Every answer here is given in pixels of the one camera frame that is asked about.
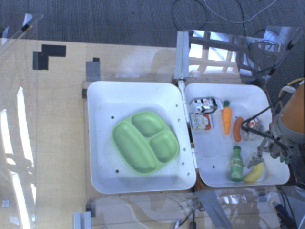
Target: green bottle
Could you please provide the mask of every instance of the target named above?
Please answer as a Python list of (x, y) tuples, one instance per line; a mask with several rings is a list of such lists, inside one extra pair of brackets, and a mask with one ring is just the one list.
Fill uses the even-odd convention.
[(240, 157), (240, 146), (233, 147), (233, 156), (230, 161), (230, 178), (232, 181), (243, 180), (243, 159)]

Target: toy carrot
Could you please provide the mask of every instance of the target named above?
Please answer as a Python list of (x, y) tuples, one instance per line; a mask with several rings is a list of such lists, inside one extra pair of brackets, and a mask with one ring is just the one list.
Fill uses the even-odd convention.
[(224, 125), (224, 133), (226, 135), (229, 134), (230, 131), (230, 125), (231, 125), (231, 119), (232, 119), (232, 109), (229, 108), (229, 101), (224, 101), (224, 109), (222, 112), (222, 119), (223, 119), (223, 125)]

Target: toy banana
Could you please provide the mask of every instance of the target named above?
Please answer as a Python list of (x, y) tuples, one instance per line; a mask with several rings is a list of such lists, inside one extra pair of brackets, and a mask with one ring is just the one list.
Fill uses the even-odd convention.
[(258, 165), (254, 166), (252, 171), (244, 177), (244, 182), (245, 183), (255, 182), (262, 175), (263, 170), (264, 170), (264, 164), (263, 162), (261, 162)]

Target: white cable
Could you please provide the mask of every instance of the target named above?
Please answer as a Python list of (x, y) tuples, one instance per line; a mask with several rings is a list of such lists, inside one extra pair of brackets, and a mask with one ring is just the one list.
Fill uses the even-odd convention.
[(253, 20), (257, 15), (259, 15), (261, 12), (263, 12), (264, 10), (268, 9), (271, 5), (273, 5), (276, 1), (278, 0), (274, 0), (271, 4), (269, 4), (267, 7), (265, 7), (264, 9), (260, 10), (256, 15), (254, 15), (251, 19), (249, 20), (246, 20), (246, 21), (241, 21), (241, 22), (235, 22), (235, 21), (231, 21), (231, 20), (228, 20), (222, 16), (220, 16), (219, 14), (217, 14), (216, 12), (214, 12), (207, 4), (206, 4), (206, 1), (204, 0), (204, 4), (206, 5), (206, 7), (213, 13), (215, 14), (216, 16), (218, 16), (219, 18), (227, 21), (227, 22), (230, 22), (230, 23), (233, 23), (233, 24), (243, 24), (243, 23), (246, 23), (246, 22), (249, 22), (251, 20)]

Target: green divided plate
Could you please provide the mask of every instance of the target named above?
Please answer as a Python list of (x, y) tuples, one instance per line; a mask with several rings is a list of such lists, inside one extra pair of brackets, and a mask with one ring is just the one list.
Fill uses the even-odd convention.
[(117, 123), (111, 139), (125, 164), (142, 176), (161, 169), (179, 153), (174, 133), (150, 111), (133, 114)]

